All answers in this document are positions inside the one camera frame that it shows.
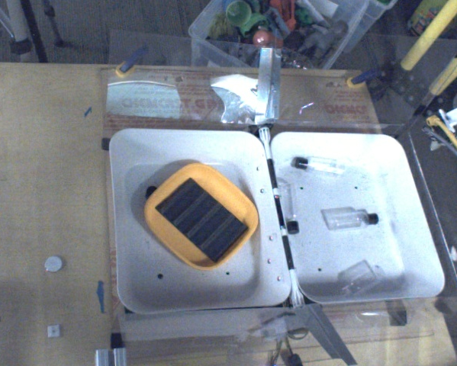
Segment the tripod leg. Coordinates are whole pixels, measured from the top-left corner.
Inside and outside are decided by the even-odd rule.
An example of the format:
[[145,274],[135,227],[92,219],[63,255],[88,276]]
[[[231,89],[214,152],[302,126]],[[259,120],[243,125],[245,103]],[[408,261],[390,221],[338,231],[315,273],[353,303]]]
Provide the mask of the tripod leg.
[[53,36],[55,37],[53,44],[57,47],[64,47],[65,42],[63,41],[62,37],[60,36],[59,28],[57,27],[57,23],[55,20],[55,10],[53,9],[53,6],[50,4],[50,0],[41,0],[41,1],[42,1],[42,5],[43,5],[43,12],[49,19],[50,26],[52,27]]
[[9,19],[14,39],[11,42],[11,52],[19,54],[23,63],[31,61],[32,45],[28,39],[27,22],[21,7],[20,0],[6,0]]

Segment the wooden surface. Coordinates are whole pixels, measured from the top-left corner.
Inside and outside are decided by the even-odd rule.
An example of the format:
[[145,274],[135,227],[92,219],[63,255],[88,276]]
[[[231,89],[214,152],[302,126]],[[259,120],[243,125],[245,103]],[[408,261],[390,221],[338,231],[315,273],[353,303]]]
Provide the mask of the wooden surface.
[[[0,63],[0,365],[93,364],[95,350],[109,346],[104,68]],[[44,270],[51,255],[65,262],[57,273]],[[362,364],[454,364],[443,317],[428,306],[415,321],[426,334],[371,340],[344,324],[342,336],[353,335],[349,349]],[[61,337],[48,339],[54,324]],[[301,350],[305,361],[343,364],[312,343]],[[266,359],[266,351],[253,359]],[[199,358],[209,359],[155,364],[204,364]]]

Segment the wooden table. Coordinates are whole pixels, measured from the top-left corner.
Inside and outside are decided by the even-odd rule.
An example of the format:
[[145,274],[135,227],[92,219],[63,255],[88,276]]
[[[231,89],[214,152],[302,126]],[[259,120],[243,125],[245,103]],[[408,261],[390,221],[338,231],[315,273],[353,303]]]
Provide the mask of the wooden table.
[[[101,150],[107,68],[0,63],[0,365],[87,365],[96,349],[109,347],[108,154]],[[63,259],[62,270],[45,271],[52,255]],[[424,324],[422,335],[389,336],[386,328],[371,338],[339,323],[345,311],[328,314],[360,364],[454,364],[442,315],[431,301],[421,305],[410,327],[416,333]],[[61,336],[47,338],[56,324]],[[343,364],[312,343],[305,360]]]

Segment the floor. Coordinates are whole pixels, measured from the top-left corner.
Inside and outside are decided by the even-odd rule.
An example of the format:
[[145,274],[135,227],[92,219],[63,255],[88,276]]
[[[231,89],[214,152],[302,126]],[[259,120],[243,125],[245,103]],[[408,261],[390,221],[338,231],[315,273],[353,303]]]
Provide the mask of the floor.
[[[111,61],[111,53],[121,45],[111,44],[115,31],[135,31],[182,37],[188,40],[188,27],[210,0],[50,0],[56,11],[56,22],[66,47],[53,45],[53,34],[48,19],[41,11],[40,0],[31,0],[43,44],[51,63],[103,64]],[[403,50],[415,38],[407,32],[407,19],[421,0],[400,0],[386,11],[350,53],[344,53],[335,63],[336,69],[365,69],[369,63],[388,63],[399,60]],[[428,85],[457,51],[457,22],[436,43],[417,67],[420,82]],[[8,35],[0,25],[0,62],[17,62],[8,47]],[[388,91],[391,99],[395,94]],[[385,123],[402,123],[413,110],[413,105],[394,98],[376,101],[378,114]],[[457,80],[436,99],[431,109],[446,111],[457,106]],[[457,251],[457,159],[445,148],[430,150],[430,140],[423,134],[423,121],[416,124],[408,136],[401,138],[404,148],[413,158],[417,154],[415,171],[423,190],[432,198],[423,197],[423,206],[433,223],[437,246],[448,262],[448,282],[437,309],[444,313],[457,351],[457,259],[451,263],[446,250]]]

